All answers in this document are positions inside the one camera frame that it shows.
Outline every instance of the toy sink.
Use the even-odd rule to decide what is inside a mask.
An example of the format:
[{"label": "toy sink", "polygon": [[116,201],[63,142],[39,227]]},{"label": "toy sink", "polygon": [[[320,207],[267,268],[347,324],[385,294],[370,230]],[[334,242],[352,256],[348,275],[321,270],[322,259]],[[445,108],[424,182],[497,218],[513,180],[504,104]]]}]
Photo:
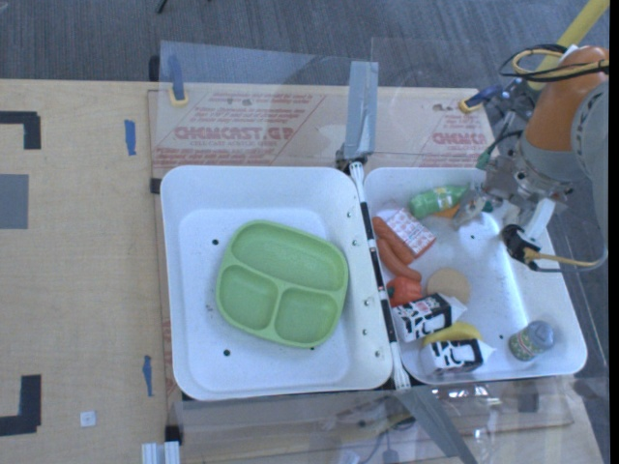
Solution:
[{"label": "toy sink", "polygon": [[[369,217],[388,218],[424,190],[483,177],[472,168],[374,169],[364,184]],[[459,230],[444,218],[423,220],[436,243],[412,265],[422,285],[438,268],[464,273],[471,299],[461,320],[495,348],[475,371],[437,376],[421,370],[417,342],[400,341],[398,359],[392,354],[359,193],[343,172],[180,166],[163,177],[161,198],[174,376],[192,398],[370,390],[390,378],[394,363],[441,385],[573,374],[586,361],[562,275],[536,274],[509,257],[498,237],[500,211]],[[538,244],[553,252],[547,234]],[[320,259],[303,278],[281,258],[282,247],[295,259]],[[262,259],[265,252],[273,261]],[[384,283],[391,278],[382,275]],[[258,303],[258,314],[246,314]],[[306,328],[320,325],[298,320],[308,314],[333,324]],[[554,327],[555,345],[522,362],[509,353],[508,338],[533,320]]]}]

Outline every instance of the wooden table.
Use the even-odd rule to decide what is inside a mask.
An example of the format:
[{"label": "wooden table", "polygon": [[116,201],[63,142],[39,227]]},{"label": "wooden table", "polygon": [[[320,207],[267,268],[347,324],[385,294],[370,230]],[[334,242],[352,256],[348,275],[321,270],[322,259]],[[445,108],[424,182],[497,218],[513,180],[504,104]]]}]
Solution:
[{"label": "wooden table", "polygon": [[[30,430],[0,436],[0,462],[138,463],[142,444],[164,440],[174,388],[150,186],[156,89],[0,81],[1,111],[41,119],[40,148],[24,149],[23,125],[0,123],[0,177],[21,176],[27,191],[22,228],[0,226],[0,428],[24,416],[22,381],[41,380],[40,420],[36,400],[22,398]],[[523,440],[544,462],[601,461],[581,401],[570,400],[575,424],[497,434],[500,461],[519,462]]]}]

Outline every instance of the black tape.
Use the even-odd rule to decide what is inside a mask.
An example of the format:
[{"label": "black tape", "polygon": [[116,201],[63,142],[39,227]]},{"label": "black tape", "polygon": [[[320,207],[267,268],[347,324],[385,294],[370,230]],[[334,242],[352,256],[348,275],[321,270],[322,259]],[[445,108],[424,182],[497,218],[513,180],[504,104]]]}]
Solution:
[{"label": "black tape", "polygon": [[371,257],[371,264],[374,268],[374,276],[376,278],[376,285],[378,285],[378,290],[382,290],[385,288],[385,282],[383,281],[383,275],[380,273],[380,264],[378,261],[378,253],[375,248],[369,250],[369,256]]},{"label": "black tape", "polygon": [[0,418],[0,437],[36,433],[41,426],[41,375],[21,377],[19,411]]},{"label": "black tape", "polygon": [[37,112],[0,111],[0,124],[22,124],[23,149],[41,149],[41,117]]},{"label": "black tape", "polygon": [[387,336],[389,337],[389,341],[397,342],[398,338],[396,337],[394,318],[391,315],[391,306],[389,305],[389,301],[382,300],[380,305],[383,308],[383,316],[385,317],[385,326],[387,327]]},{"label": "black tape", "polygon": [[363,215],[363,217],[364,217],[364,226],[366,228],[366,237],[368,238],[368,241],[369,241],[369,240],[374,238],[374,232],[371,229],[371,218],[369,217],[368,203],[363,201],[360,206],[361,206],[361,215]]},{"label": "black tape", "polygon": [[165,440],[167,442],[178,442],[183,445],[183,433],[177,424],[170,424],[165,427]]},{"label": "black tape", "polygon": [[161,194],[162,192],[162,180],[151,178],[151,193]]}]

